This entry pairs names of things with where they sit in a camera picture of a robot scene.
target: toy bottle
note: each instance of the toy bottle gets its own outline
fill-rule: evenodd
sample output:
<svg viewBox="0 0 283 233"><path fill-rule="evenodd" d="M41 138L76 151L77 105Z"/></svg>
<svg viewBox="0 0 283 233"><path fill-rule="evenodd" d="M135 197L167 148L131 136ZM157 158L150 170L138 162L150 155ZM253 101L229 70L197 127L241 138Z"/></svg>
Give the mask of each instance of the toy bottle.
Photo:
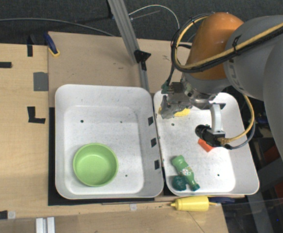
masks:
<svg viewBox="0 0 283 233"><path fill-rule="evenodd" d="M187 164L184 157L179 155L172 160L173 166L176 167L180 175L184 176L193 191L200 188L199 184L195 182L195 175L191 167Z"/></svg>

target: gray carpet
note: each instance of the gray carpet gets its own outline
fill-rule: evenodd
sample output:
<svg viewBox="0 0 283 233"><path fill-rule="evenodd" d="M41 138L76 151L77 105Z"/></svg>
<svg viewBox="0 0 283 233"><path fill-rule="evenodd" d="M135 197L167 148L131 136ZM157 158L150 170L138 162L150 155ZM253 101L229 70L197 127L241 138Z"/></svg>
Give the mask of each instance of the gray carpet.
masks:
<svg viewBox="0 0 283 233"><path fill-rule="evenodd" d="M182 25L190 16L205 12L225 11L243 21L254 17L283 14L283 0L124 0L128 12L150 4L170 8ZM163 8L148 8L134 16L154 14L133 19L137 38L170 40L177 29L172 13ZM106 0L0 0L0 19L40 17L78 22L120 36L114 20L107 18ZM100 34L56 22L12 21L0 22L0 43L26 44L34 34L40 44L45 31Z"/></svg>

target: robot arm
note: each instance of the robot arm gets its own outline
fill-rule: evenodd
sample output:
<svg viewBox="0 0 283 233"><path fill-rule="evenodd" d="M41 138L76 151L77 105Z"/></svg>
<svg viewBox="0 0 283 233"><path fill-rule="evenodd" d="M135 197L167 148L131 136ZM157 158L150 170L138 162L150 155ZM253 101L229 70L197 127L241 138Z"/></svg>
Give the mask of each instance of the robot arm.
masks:
<svg viewBox="0 0 283 233"><path fill-rule="evenodd" d="M187 63L182 65L177 59L177 47L186 31L199 20L203 21ZM228 13L203 14L189 20L176 33L171 47L173 64L171 75L162 86L162 118L172 118L193 106L213 111L211 101L232 85L245 97L264 101L283 159L283 16L259 17L244 23ZM182 78L170 84L174 68L182 72ZM218 130L213 127L199 125L196 133L200 138L207 136L210 145L223 146L224 132L216 135Z"/></svg>

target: blue clamp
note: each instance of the blue clamp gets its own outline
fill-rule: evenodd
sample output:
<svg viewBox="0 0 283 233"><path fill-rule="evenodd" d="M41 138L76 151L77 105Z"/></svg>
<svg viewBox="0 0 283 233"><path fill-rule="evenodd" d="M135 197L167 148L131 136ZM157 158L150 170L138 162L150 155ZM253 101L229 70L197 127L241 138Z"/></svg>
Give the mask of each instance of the blue clamp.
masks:
<svg viewBox="0 0 283 233"><path fill-rule="evenodd" d="M45 41L47 42L48 46L49 46L49 52L54 56L57 57L60 55L59 50L56 48L55 43L53 42L52 38L50 37L50 35L45 32L43 33L43 38L45 39Z"/></svg>

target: white cord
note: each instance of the white cord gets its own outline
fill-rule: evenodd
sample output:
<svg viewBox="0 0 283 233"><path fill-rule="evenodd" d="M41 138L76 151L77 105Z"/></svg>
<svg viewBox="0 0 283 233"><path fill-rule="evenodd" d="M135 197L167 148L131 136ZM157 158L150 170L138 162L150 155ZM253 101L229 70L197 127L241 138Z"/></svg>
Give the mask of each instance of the white cord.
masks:
<svg viewBox="0 0 283 233"><path fill-rule="evenodd" d="M177 22L177 28L179 29L179 21L178 21L177 16L175 15L175 13L174 13L171 9L169 9L168 7L165 7L165 6L163 6L163 5L159 5L159 4L148 5L148 6L142 7L142 8L140 8L140 9L138 9L138 10L135 10L135 11L129 13L128 15L131 16L132 14L135 14L136 12L141 11L141 10L146 9L146 8L149 8L149 7L161 7L161 8L167 9L167 10L168 10L169 12L171 12L171 13L173 14L173 16L175 17L176 22Z"/></svg>
<svg viewBox="0 0 283 233"><path fill-rule="evenodd" d="M160 10L156 10L156 11L154 11L154 12L150 12L150 13L147 13L147 14L143 14L143 15L137 16L137 17L131 17L130 19L131 19L131 21L132 21L132 20L135 20L135 19L137 19L137 18L149 16L149 15L152 15L152 14L155 14L155 13L158 13L158 12L160 12Z"/></svg>

